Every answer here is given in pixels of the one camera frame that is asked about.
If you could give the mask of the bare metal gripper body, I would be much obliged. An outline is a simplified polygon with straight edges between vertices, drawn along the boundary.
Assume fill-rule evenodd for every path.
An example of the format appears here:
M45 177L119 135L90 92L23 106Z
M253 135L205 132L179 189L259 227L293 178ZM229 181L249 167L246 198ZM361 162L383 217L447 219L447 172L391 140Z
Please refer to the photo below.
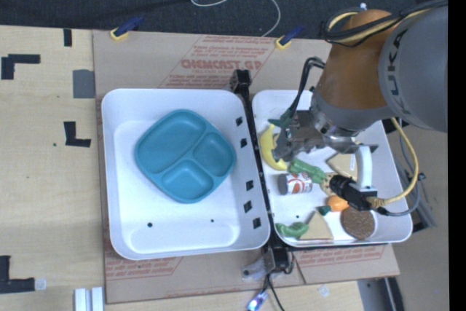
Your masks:
M330 122L322 113L297 111L286 128L286 149L291 154L313 148L330 147L343 154L355 153L360 143L358 131L345 130Z

